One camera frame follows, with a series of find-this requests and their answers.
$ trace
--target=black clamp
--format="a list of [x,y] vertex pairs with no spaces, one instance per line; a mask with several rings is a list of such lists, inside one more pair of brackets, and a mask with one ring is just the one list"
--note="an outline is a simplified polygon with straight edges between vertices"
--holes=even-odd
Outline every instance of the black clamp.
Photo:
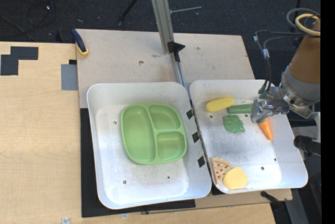
[[185,48],[184,45],[176,42],[168,42],[167,48],[169,49],[169,53],[173,53],[174,59],[177,62],[180,62],[179,51]]
[[277,198],[271,196],[270,194],[268,194],[268,193],[265,192],[265,191],[262,191],[262,192],[261,192],[261,196],[264,197],[264,198],[266,198],[266,199],[268,199],[268,200],[269,200],[270,202],[272,202],[274,205],[279,205],[279,204],[281,203]]

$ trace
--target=black tape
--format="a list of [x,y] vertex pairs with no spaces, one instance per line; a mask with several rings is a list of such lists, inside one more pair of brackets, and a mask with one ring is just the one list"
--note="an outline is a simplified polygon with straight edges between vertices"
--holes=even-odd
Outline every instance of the black tape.
[[186,114],[187,114],[187,117],[188,117],[189,119],[191,119],[192,116],[193,116],[193,112],[192,112],[191,109],[190,109]]
[[0,75],[18,75],[19,60],[38,60],[38,47],[10,47],[1,55]]
[[199,164],[199,167],[202,167],[204,164],[205,164],[205,158],[203,156],[201,156],[199,159],[198,159],[198,164]]
[[77,65],[77,59],[69,59],[70,65]]
[[193,142],[197,142],[199,140],[199,135],[198,135],[198,132],[195,132],[193,135],[192,135],[192,138],[193,138]]

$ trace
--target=yellow cheese wedge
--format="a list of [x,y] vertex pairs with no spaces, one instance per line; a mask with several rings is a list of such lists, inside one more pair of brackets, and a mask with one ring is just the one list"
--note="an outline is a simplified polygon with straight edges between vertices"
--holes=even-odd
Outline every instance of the yellow cheese wedge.
[[248,177],[242,168],[235,166],[226,173],[222,182],[228,189],[238,189],[248,183]]

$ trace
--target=toy carrot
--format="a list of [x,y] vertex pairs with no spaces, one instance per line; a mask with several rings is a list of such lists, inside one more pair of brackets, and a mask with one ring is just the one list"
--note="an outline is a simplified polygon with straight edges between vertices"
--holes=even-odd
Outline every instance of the toy carrot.
[[264,134],[266,135],[266,137],[269,140],[272,140],[272,130],[270,127],[270,122],[269,122],[269,118],[266,118],[265,121],[260,122],[259,126],[261,127],[261,129],[263,130]]

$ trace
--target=light wood surface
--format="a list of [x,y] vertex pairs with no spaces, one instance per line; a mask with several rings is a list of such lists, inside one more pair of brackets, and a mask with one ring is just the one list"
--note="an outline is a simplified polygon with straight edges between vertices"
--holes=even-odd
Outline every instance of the light wood surface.
[[[82,218],[79,92],[61,89],[61,65],[76,58],[75,45],[0,42],[0,53],[9,54],[10,46],[38,47],[39,57],[19,60],[18,75],[0,76],[1,222],[61,223],[63,217],[70,217],[71,224],[275,224],[264,198],[262,204],[227,208],[229,200],[213,203],[205,197],[196,202],[199,208],[192,210],[131,213],[128,220],[121,215]],[[280,198],[291,195],[287,190],[276,191]],[[217,205],[223,207],[200,209]]]
[[[80,107],[96,83],[177,82],[158,32],[78,29],[89,49],[77,53]],[[241,36],[174,33],[187,89],[195,80],[254,79]]]

